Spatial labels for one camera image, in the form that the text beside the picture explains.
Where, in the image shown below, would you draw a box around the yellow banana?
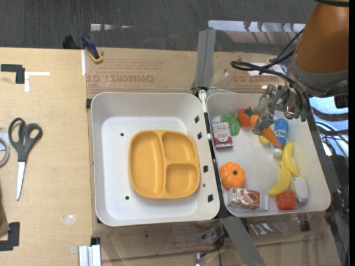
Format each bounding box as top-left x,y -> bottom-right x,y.
281,141 -> 302,178
268,160 -> 292,197

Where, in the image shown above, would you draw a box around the black cylinder on white bracket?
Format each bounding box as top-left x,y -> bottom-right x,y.
333,93 -> 349,109

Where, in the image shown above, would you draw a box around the green toy lettuce leaf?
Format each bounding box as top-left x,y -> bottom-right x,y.
220,112 -> 242,137

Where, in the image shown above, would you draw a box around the red and white carton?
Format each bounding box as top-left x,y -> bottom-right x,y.
211,121 -> 234,150

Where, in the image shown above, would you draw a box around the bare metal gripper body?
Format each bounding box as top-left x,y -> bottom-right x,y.
270,84 -> 303,120

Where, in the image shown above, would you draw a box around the red toy pepper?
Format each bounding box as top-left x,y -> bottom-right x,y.
275,190 -> 298,211

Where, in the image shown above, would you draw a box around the orange divided plate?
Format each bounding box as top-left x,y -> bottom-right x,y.
128,129 -> 201,200

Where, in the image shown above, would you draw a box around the grey handled scissors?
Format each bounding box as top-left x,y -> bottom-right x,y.
8,117 -> 43,202

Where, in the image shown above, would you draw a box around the orange toy tomato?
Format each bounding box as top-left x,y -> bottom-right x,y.
237,107 -> 254,127

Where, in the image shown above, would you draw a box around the white plastic tray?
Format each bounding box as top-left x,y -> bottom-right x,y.
90,91 -> 221,227
206,93 -> 332,219

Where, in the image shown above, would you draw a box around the brown and white carton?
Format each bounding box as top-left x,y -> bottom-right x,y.
227,187 -> 269,211

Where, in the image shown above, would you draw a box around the orange toy carrot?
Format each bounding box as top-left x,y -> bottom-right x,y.
250,114 -> 283,150

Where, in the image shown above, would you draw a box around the brown cardboard board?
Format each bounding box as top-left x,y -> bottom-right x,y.
85,47 -> 335,262

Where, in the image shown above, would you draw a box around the blue bottle with white cap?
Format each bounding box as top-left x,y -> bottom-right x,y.
272,118 -> 290,157

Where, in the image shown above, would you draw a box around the clear tape roll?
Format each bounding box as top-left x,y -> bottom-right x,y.
0,136 -> 11,168

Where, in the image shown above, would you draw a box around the orange toy pumpkin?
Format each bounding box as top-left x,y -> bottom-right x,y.
219,161 -> 247,190

